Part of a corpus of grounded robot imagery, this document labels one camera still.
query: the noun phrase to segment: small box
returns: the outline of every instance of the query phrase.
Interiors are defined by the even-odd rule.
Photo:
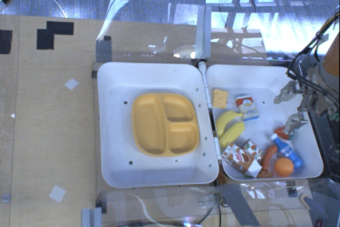
[[[243,113],[243,120],[256,119],[259,117],[259,113],[251,96],[237,97],[235,102],[239,111]]]
[[[212,94],[212,106],[215,108],[225,109],[227,107],[228,91],[214,89]]]
[[[234,143],[230,143],[222,153],[222,159],[243,174],[256,178],[262,166]]]
[[[253,141],[248,139],[242,146],[242,149],[245,153],[253,156],[259,163],[265,155],[265,152],[260,149]]]

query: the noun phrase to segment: bottle cap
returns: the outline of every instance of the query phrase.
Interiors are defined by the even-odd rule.
[[[270,137],[271,141],[274,141],[274,139],[276,139],[276,138],[278,138],[278,135],[277,135],[276,133],[273,134],[273,135]]]

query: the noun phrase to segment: white tray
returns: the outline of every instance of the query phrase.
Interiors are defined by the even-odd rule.
[[[296,113],[296,108],[301,102],[301,95],[297,95],[288,102],[273,103],[275,96],[280,93],[281,88],[290,80],[286,75],[286,71],[287,69],[282,67],[247,65],[213,65],[207,70],[210,95],[212,95],[214,88],[229,92],[227,110],[238,112],[235,98],[242,95],[250,95],[258,109],[260,115],[258,119],[244,122],[245,131],[235,141],[235,144],[239,147],[247,139],[251,139],[265,150],[273,144],[269,137],[274,130],[284,126],[287,118]],[[214,108],[215,120],[224,111]],[[295,130],[293,139],[286,142],[303,159],[304,166],[295,170],[288,178],[274,176],[271,179],[315,178],[321,175],[324,165],[310,122]],[[275,158],[270,161],[269,169],[274,168],[274,163]],[[241,172],[225,162],[223,162],[223,167],[226,174],[234,180],[260,180],[245,177]]]
[[[181,156],[152,157],[138,149],[132,131],[132,104],[138,96],[152,92],[180,94],[193,103],[200,131],[196,150]],[[206,95],[195,67],[106,63],[98,71],[98,93],[101,171],[110,186],[198,184],[216,179],[219,168]]]

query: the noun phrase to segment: wooden surface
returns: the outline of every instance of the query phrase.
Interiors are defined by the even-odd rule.
[[[103,22],[12,16],[1,16],[1,19],[0,29],[13,30],[13,48],[10,55],[0,55],[0,71],[4,75],[0,80],[6,79],[4,86],[11,91],[6,98],[0,94],[2,101],[9,105],[6,108],[7,116],[0,119],[6,121],[1,123],[2,128],[6,127],[6,135],[0,134],[0,181],[3,176],[8,180],[2,183],[7,188],[0,184],[0,193],[11,191],[12,194],[11,203],[0,203],[0,226],[80,226],[81,209],[93,208],[97,195],[91,72],[92,63],[96,60],[95,41]],[[54,50],[37,50],[37,29],[45,29],[48,20],[74,22],[74,35],[55,35]],[[193,27],[184,28],[184,32],[188,32],[187,39],[195,36],[192,35]],[[114,22],[106,33],[112,36],[113,50],[119,53],[117,58],[124,59],[124,54],[129,52],[134,52],[138,57],[138,48],[143,45],[142,57],[147,60],[150,60],[150,56],[146,55],[153,54],[148,52],[148,45],[161,45],[164,36],[170,34],[171,46],[163,48],[161,53],[167,58],[182,43],[180,39],[185,35],[182,26],[176,32],[176,27],[171,25]],[[64,86],[70,79],[79,83],[73,90]],[[15,112],[15,118],[8,117],[12,112]],[[54,185],[66,190],[60,203],[49,198]],[[162,202],[158,198],[159,191],[152,189],[150,194],[148,190],[134,191],[135,194],[142,192],[141,199],[146,202],[148,213],[153,218],[164,217],[164,213],[158,212],[157,201]],[[177,191],[178,196],[187,196],[186,189]],[[124,195],[119,190],[113,189],[113,192]],[[166,192],[164,201],[176,206],[177,202],[170,200],[176,194],[162,192]],[[191,196],[188,205],[179,206],[182,213],[185,213],[186,207],[194,205],[197,196],[202,195],[200,189],[195,194]],[[112,208],[127,207],[126,217],[129,217],[129,209],[134,204],[133,209],[139,211],[131,213],[134,219],[147,218],[143,205],[134,197],[123,199],[121,203],[119,200],[114,203],[113,200]],[[265,223],[268,213],[273,213],[271,217],[278,223],[274,226],[283,226],[286,222],[285,213],[275,208],[273,212],[268,212],[268,209],[270,207],[265,205],[262,211],[257,211],[258,218],[264,218],[262,222]],[[299,226],[310,222],[309,214],[301,204],[288,205],[287,209],[296,214],[295,220],[300,220],[302,224]],[[232,225],[236,222],[230,208],[223,211],[223,214],[222,226],[226,226],[228,221]],[[213,214],[207,222],[217,225],[218,215]]]

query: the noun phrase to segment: yellow corn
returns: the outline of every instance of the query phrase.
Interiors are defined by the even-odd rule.
[[[222,149],[225,149],[229,143],[236,140],[237,137],[244,131],[245,126],[242,121],[233,124],[219,139],[219,144]]]

